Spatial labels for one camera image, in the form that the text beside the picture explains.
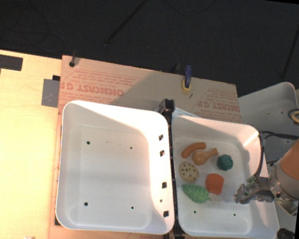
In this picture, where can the tan chicken drumstick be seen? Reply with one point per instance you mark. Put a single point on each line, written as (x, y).
(201, 157)

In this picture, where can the green broccoli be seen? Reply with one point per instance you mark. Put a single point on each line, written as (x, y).
(225, 162)

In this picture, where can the beige chocolate chip biscuit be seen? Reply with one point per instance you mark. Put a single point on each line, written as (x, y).
(188, 172)

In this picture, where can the orange carrot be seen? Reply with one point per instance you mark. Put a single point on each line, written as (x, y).
(214, 183)

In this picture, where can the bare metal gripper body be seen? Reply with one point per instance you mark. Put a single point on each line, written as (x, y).
(264, 190)

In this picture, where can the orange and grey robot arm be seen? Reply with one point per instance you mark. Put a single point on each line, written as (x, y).
(294, 157)

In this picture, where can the green grapes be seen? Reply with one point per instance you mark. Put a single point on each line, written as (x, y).
(196, 193)

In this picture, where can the black cylinder on white bracket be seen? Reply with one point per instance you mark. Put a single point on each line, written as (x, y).
(286, 237)

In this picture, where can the brown cardboard board red print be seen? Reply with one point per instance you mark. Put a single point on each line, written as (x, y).
(142, 88)

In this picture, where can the orange sausage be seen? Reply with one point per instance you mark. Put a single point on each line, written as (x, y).
(192, 149)

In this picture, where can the white plastic tray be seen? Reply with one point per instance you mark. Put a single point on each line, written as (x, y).
(220, 224)
(110, 171)

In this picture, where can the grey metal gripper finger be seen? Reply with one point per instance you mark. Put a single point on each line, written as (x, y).
(241, 198)
(243, 189)

